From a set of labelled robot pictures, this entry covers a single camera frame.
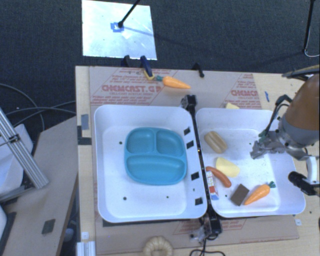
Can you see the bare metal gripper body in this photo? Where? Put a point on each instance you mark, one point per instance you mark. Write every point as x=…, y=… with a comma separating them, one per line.
x=282, y=147

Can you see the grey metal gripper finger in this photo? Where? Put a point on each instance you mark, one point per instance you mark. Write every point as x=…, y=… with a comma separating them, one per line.
x=259, y=145
x=256, y=153

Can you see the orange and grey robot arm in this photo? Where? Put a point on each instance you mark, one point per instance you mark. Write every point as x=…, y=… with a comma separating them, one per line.
x=305, y=107

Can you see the white plastic tray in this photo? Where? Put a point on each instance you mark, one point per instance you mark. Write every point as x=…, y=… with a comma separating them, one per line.
x=150, y=200
x=252, y=160

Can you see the pale yellow chip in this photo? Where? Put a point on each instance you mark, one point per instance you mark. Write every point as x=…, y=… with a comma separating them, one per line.
x=227, y=168

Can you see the orange carrot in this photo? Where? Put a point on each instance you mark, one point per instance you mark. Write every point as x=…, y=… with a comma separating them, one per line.
x=258, y=193
x=175, y=83

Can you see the orange-red sausage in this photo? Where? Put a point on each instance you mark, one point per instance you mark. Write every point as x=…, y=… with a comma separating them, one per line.
x=221, y=177

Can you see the tan hot dog bun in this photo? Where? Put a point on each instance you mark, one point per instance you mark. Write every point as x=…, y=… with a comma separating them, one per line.
x=215, y=142

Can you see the brown biscuit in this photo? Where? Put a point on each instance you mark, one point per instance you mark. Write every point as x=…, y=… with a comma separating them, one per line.
x=239, y=195

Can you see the pale yellow wedge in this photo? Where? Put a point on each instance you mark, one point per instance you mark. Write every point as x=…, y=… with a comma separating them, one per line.
x=232, y=106

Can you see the white red blue carton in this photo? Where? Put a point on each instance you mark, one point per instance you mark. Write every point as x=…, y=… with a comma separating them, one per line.
x=212, y=187

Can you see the thin black rod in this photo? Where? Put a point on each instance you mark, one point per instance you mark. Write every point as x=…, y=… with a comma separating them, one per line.
x=199, y=150

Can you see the blue divided plate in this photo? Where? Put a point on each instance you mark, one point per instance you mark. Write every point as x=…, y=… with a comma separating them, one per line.
x=155, y=160

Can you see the beige doughnut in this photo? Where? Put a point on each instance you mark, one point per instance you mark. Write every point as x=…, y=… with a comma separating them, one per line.
x=158, y=246

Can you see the brown cardboard board red print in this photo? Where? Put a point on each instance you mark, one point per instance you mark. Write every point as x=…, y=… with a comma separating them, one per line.
x=120, y=85

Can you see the black cylinder on white bracket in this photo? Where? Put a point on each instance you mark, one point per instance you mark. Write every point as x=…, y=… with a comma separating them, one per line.
x=301, y=182

